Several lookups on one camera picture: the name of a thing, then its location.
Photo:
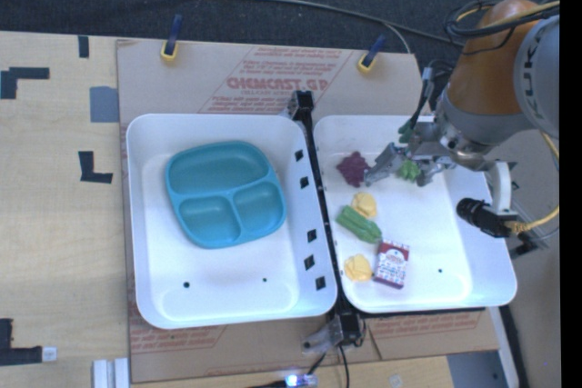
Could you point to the green toy bean pods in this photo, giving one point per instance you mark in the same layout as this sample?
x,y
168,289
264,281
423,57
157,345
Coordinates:
x,y
359,223

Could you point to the thin black rod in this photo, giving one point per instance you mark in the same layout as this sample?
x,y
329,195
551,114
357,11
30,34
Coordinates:
x,y
325,204

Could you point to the white plastic tray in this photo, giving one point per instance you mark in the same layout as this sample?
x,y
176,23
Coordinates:
x,y
432,241
227,281

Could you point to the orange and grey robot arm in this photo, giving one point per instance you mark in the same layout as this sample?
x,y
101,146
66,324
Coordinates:
x,y
488,72

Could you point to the light green toy vegetable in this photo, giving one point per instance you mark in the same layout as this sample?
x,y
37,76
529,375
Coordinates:
x,y
409,171

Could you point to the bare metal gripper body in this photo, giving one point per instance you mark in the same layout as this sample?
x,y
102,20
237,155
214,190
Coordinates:
x,y
429,141

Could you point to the brown cardboard board red print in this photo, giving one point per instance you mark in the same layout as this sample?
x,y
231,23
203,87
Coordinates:
x,y
191,77

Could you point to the red and white carton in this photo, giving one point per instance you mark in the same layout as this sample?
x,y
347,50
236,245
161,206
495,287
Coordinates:
x,y
391,264

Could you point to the black cylinder on white bracket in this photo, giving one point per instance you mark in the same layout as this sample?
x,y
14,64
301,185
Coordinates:
x,y
482,215

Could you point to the blue divided plate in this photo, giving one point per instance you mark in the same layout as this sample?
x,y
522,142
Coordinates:
x,y
218,177

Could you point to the yellow toy food piece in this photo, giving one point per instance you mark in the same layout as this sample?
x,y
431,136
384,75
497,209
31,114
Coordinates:
x,y
358,268
364,204

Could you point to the purple toy grapes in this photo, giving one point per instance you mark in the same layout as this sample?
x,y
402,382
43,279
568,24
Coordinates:
x,y
352,168

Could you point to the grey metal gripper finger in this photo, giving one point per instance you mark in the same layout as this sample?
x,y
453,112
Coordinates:
x,y
429,173
384,163

